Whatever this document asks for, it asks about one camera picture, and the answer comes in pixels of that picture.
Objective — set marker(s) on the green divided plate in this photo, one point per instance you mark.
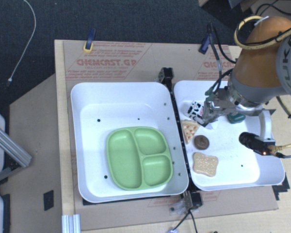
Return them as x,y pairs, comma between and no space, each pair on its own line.
126,159

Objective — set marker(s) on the beige biscuit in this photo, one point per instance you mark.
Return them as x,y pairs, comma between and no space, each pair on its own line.
205,165

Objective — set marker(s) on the white carton with black spots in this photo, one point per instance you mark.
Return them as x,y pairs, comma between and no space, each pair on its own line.
193,110

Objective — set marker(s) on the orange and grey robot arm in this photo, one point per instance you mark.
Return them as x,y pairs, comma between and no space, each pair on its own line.
257,64

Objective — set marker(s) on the brown cardboard board, red print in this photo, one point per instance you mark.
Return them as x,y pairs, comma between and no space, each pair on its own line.
140,64

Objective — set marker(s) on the orange pizza slice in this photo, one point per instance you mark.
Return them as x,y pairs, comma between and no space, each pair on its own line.
188,131

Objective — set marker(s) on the teal bottle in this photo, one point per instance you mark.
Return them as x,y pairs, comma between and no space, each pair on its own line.
236,118

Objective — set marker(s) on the brown doughnut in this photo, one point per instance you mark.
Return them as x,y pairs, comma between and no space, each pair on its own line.
201,142

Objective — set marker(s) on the thin black rod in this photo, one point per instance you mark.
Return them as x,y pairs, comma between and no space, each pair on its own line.
178,120

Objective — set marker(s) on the black cylinder on white bracket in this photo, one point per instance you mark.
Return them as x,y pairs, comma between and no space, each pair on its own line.
253,142

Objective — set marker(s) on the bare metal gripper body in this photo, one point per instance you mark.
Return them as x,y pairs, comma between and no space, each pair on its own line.
220,104

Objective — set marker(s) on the white plastic tray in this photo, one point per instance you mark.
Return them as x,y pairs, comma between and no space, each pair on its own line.
126,110
232,152

